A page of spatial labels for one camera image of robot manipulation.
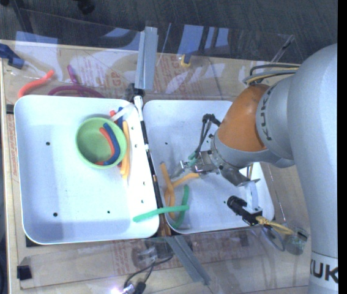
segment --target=white tray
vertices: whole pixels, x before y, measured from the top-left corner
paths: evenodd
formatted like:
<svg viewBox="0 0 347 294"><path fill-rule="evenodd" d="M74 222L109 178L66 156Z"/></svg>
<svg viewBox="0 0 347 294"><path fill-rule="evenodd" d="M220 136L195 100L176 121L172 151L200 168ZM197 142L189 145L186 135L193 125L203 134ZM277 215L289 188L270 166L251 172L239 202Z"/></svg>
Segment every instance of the white tray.
<svg viewBox="0 0 347 294"><path fill-rule="evenodd" d="M14 108L23 228L39 244L147 238L158 229L154 188L134 108L130 129L128 183L117 167L95 169L76 153L78 126L128 102L117 99L24 96Z"/></svg>
<svg viewBox="0 0 347 294"><path fill-rule="evenodd" d="M203 115L213 113L222 121L230 105L231 102L220 100L153 100L145 104L143 116L162 197L166 183L160 163L164 162L171 174L180 160L187 160L198 146ZM210 133L214 133L216 128L213 125ZM209 138L202 147L202 150L208 149L210 149ZM260 164L254 165L252 179L260 179L256 184L259 206L263 208L263 216L272 219L274 206ZM180 229L175 231L189 234L248 226L226 205L232 195L247 200L243 187L236 187L215 173L210 173L205 178L191 179L187 184L190 188L188 200L190 209L186 211ZM182 200L183 186L182 184L175 189L176 204L180 204ZM169 216L166 217L170 224L174 222Z"/></svg>

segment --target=blue clamp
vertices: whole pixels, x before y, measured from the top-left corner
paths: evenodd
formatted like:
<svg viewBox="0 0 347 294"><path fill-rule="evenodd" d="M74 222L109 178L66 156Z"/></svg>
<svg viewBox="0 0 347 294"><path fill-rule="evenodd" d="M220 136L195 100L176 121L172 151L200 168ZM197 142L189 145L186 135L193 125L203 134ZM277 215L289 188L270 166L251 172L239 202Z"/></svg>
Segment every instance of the blue clamp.
<svg viewBox="0 0 347 294"><path fill-rule="evenodd" d="M4 45L3 43L0 43L0 58L8 59L9 66L15 67L17 69L22 69L25 63L25 60L17 56L8 45Z"/></svg>

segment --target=gray carpet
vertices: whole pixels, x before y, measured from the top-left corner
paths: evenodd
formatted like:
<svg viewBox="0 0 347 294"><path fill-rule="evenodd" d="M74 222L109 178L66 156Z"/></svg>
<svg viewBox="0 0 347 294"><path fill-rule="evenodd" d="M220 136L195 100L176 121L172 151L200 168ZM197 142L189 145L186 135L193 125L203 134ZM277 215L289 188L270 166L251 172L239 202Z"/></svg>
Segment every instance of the gray carpet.
<svg viewBox="0 0 347 294"><path fill-rule="evenodd" d="M305 59L337 42L338 0L93 0L82 15L75 2L24 0L27 9L94 23L142 30L146 21L293 34ZM13 39L19 27L11 7L0 5L0 39ZM47 26L55 35L59 26Z"/></svg>

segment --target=green bowl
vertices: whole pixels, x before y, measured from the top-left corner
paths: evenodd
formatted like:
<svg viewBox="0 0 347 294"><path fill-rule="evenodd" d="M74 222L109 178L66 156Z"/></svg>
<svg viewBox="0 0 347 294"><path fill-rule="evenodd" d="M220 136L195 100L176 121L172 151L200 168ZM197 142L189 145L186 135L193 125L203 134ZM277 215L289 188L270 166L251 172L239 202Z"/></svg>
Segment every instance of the green bowl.
<svg viewBox="0 0 347 294"><path fill-rule="evenodd" d="M112 128L119 146L120 155L111 165L97 165L95 162L106 161L111 156L111 148L106 138L100 133L100 128L104 123ZM110 168L117 166L125 155L127 150L127 141L123 131L114 122L105 118L90 118L85 120L76 132L76 150L82 160L90 167Z"/></svg>

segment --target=transparent plastic sheet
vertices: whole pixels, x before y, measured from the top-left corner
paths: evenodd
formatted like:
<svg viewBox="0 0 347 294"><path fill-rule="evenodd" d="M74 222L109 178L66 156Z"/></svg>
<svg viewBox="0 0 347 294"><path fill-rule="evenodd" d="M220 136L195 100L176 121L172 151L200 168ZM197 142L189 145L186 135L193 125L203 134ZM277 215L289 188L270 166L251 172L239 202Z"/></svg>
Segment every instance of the transparent plastic sheet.
<svg viewBox="0 0 347 294"><path fill-rule="evenodd" d="M8 111L12 111L21 86L44 76L49 69L55 69L55 77L44 87L36 88L33 94L46 95L51 89L71 85L69 65L81 86L91 87L104 97L131 99L140 32L115 31L109 26L39 12L28 11L28 14L34 34L18 32L15 40L3 40L26 60L25 70L10 67L7 60L2 60ZM50 29L50 25L59 29ZM242 79L248 76L253 66L265 62L301 62L293 36L169 23L147 25L158 28L159 44L154 88L146 91L145 102L154 99L233 100L245 89ZM206 44L204 51L199 51L204 31L207 31ZM115 39L118 36L128 38L128 44L118 44ZM214 42L215 46L207 50L206 45L213 45ZM190 57L189 66L181 64L183 55ZM280 78L265 82L272 85ZM11 131L14 128L13 118L12 115L7 116ZM12 168L17 169L17 162L12 163ZM308 230L305 203L302 206L302 192L294 168L289 169L287 176L269 165L263 165L263 172L275 206L276 220ZM140 268L133 259L134 249L140 252L147 250L145 242L140 240L36 246L26 239L22 230L16 173L13 174L13 196L17 211L18 264L27 263L32 272L32 279L20 281L21 288L71 286L90 281L87 288L93 288L95 284L96 288L101 289L102 286L107 289L108 286L105 283L101 285L100 280L111 280L109 284L121 286L127 275ZM186 235L186 238L191 241L196 258L211 276L209 290L212 293L229 293L232 288L246 293L300 287L308 283L310 236L303 253L299 255L279 251L259 227L198 233ZM177 287L175 293L182 293L181 286L193 282L176 257L156 269L153 275L162 271L170 271L163 275L163 280L166 281L165 288ZM173 273L178 273L180 278L177 279ZM159 281L158 277L154 281L150 278L148 288L155 291L163 289L162 285L158 285L161 284Z"/></svg>

